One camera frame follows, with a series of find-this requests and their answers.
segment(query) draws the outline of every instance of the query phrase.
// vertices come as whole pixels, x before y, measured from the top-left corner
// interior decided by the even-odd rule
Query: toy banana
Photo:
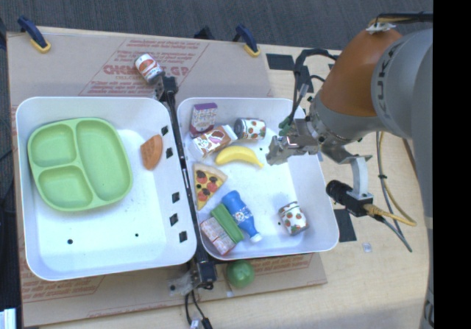
[[[245,146],[228,146],[223,148],[216,156],[216,164],[226,164],[230,161],[242,160],[263,167],[255,152]]]

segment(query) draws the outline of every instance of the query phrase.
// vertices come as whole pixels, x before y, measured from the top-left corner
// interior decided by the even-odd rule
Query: white divided container
[[[69,118],[108,120],[120,135],[132,168],[133,185],[118,202],[65,212],[40,197],[26,145],[44,124]],[[26,261],[44,280],[65,280],[172,266],[196,251],[185,183],[169,112],[159,101],[121,97],[33,97],[16,112],[18,161]],[[140,147],[161,134],[163,154],[148,171]]]
[[[325,192],[325,179],[317,155],[293,156],[287,163],[270,166],[266,154],[273,135],[278,135],[278,124],[291,112],[292,101],[287,99],[238,99],[238,98],[190,98],[178,107],[177,117],[183,138],[187,167],[191,187],[194,192],[192,166],[194,158],[188,151],[191,142],[189,134],[191,114],[195,104],[214,102],[218,106],[216,126],[229,124],[233,127],[236,119],[260,118],[266,122],[266,136],[263,140],[237,140],[232,145],[248,146],[264,164],[262,168],[242,161],[233,161],[216,165],[216,155],[206,157],[202,163],[215,166],[227,176],[227,181],[208,201],[205,207],[197,211],[198,222],[210,217],[210,211],[221,198],[232,190],[237,190],[241,199],[252,211],[255,227],[263,236],[257,243],[246,238],[239,242],[226,255],[220,255],[211,242],[202,234],[205,249],[214,258],[232,261],[245,258],[295,255],[300,253],[323,252],[334,248],[339,240],[339,228],[329,196]],[[304,118],[301,108],[295,118]],[[278,209],[287,203],[298,201],[306,215],[310,227],[290,236],[283,227]]]

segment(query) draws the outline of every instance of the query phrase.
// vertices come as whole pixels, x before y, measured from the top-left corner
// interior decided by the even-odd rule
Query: cardboard sheet
[[[177,78],[177,105],[195,96],[273,96],[263,54],[257,58],[249,56],[243,43],[39,29],[52,45],[46,54],[32,47],[26,33],[7,35],[17,180],[15,110],[23,100],[33,96],[153,97],[155,87],[147,85],[133,65],[135,58],[146,52],[155,57],[167,76]],[[184,265],[60,282],[36,277],[25,259],[19,184],[16,188],[26,327],[184,303],[183,297],[171,296],[167,287],[167,280],[185,273]],[[317,253],[258,259],[253,266],[255,282],[240,291],[231,291],[224,279],[225,266],[218,265],[219,279],[214,290],[202,292],[201,298],[223,299],[327,282]]]

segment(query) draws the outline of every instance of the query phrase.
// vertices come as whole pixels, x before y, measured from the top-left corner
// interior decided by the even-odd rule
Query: green ball
[[[255,279],[253,266],[249,261],[237,260],[227,265],[227,279],[234,287],[243,288]]]

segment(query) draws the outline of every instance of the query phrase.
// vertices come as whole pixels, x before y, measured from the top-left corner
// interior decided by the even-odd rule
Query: toy can
[[[237,118],[234,132],[238,139],[264,139],[266,124],[264,120],[259,118]]]
[[[149,53],[136,58],[134,65],[149,84],[154,84],[159,77],[165,76],[165,71]]]
[[[280,210],[278,210],[278,215],[281,218],[284,228],[292,236],[309,228],[306,216],[302,212],[297,201],[284,205]]]

